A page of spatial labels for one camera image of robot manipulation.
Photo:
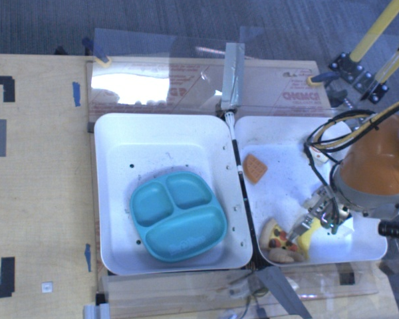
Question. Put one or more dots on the beige bread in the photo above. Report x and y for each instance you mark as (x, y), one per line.
(281, 255)

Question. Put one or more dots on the white packet with red print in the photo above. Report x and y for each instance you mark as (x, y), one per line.
(320, 155)

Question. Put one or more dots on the white plastic tray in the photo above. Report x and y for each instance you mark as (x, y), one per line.
(159, 138)
(286, 191)

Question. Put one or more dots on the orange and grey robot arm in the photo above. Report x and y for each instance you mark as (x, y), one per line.
(374, 165)

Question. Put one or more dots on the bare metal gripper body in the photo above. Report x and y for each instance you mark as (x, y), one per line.
(322, 206)

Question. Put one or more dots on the thin black and white rod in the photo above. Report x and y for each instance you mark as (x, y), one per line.
(238, 158)

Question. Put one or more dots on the blue divided plate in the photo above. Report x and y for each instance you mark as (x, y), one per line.
(179, 218)

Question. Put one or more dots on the orange waffle biscuit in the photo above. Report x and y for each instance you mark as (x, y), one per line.
(254, 169)

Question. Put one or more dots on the yellow banana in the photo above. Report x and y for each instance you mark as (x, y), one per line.
(305, 244)

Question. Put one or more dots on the black cylinder on white bracket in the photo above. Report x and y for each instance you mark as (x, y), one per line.
(390, 229)

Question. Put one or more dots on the pizza slice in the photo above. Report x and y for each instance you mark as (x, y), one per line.
(274, 236)

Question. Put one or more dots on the brown cardboard board red print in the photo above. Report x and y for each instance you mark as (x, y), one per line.
(279, 91)

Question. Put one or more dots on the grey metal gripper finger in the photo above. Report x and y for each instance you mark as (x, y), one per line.
(301, 229)

